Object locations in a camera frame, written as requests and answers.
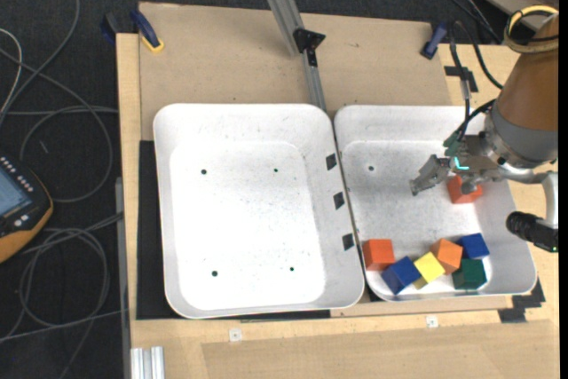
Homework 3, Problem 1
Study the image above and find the orange cube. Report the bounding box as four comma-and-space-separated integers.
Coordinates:
446, 174, 484, 205
430, 237, 464, 276
361, 238, 397, 272

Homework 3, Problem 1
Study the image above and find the brown cardboard board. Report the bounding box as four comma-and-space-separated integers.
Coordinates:
138, 1, 510, 319

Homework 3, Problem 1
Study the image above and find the black cylinder on white bracket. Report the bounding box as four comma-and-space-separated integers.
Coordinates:
497, 163, 560, 254

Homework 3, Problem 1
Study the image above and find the yellow cube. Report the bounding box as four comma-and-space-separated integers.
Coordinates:
412, 250, 446, 291

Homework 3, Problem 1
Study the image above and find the white plastic tray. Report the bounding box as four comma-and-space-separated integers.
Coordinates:
152, 102, 367, 320
332, 103, 539, 304

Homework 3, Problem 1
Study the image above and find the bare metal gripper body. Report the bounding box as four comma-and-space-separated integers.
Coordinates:
445, 131, 511, 185

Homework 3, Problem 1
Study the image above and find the blue cube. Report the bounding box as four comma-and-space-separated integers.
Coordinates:
380, 255, 423, 296
456, 232, 491, 260

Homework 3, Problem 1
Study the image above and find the green cube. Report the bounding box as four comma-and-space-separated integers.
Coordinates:
451, 257, 488, 292

